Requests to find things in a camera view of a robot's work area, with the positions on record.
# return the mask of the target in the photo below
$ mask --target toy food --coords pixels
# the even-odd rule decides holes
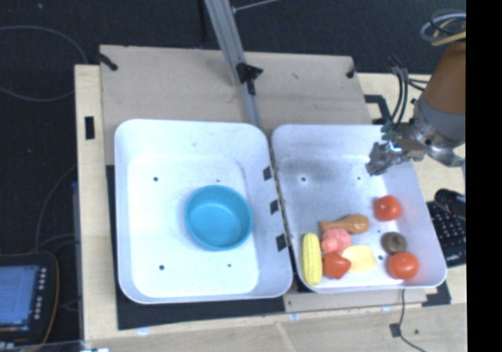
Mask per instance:
[[[381,239],[385,252],[393,255],[406,250],[406,239],[399,232],[387,232]]]
[[[407,280],[417,275],[419,265],[411,252],[397,252],[389,259],[388,270],[392,277]]]
[[[402,215],[402,205],[397,198],[388,194],[375,202],[375,217],[380,221],[391,221]]]
[[[350,260],[349,273],[358,273],[374,268],[377,265],[375,256],[368,245],[352,245],[342,252],[342,257]]]
[[[321,249],[325,253],[343,252],[352,243],[345,228],[328,228],[321,236]]]
[[[302,241],[302,263],[304,279],[309,285],[316,285],[322,279],[322,254],[319,237],[308,232]]]
[[[339,253],[331,252],[324,255],[322,269],[326,277],[340,279],[351,268],[351,261]]]
[[[342,220],[321,221],[320,225],[322,232],[329,228],[344,228],[351,234],[362,234],[368,230],[369,220],[362,214],[351,214]]]

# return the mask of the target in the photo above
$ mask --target black floor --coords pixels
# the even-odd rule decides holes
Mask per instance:
[[[280,0],[243,10],[236,20],[246,51],[350,55],[360,71],[387,71],[394,53],[410,71],[431,73],[442,50],[420,39],[420,27],[435,10],[465,11],[466,3]],[[101,44],[215,49],[199,6],[198,0],[0,0],[0,87],[11,92],[0,92],[1,253],[31,251],[38,227],[41,243],[74,231],[73,66],[96,64]],[[46,102],[59,96],[65,97]],[[45,245],[62,274],[50,342],[79,337],[74,247],[70,235]]]

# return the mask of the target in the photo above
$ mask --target blue bowl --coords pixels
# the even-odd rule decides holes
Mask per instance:
[[[209,185],[197,189],[185,205],[188,232],[211,250],[237,248],[253,231],[248,202],[230,187]]]

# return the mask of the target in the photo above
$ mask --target red tomato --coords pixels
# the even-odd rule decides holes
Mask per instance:
[[[379,198],[375,203],[375,217],[380,221],[390,221],[402,215],[402,205],[391,195]]]
[[[322,261],[322,269],[326,277],[340,279],[351,268],[351,261],[336,252],[327,253]]]
[[[417,275],[418,259],[411,252],[397,252],[389,259],[388,270],[392,277],[407,280]]]

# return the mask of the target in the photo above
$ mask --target black clamp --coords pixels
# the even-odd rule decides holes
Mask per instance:
[[[247,84],[248,93],[252,96],[256,95],[256,90],[254,88],[254,79],[260,76],[263,71],[263,69],[244,64],[243,62],[237,65],[238,78],[242,84]]]

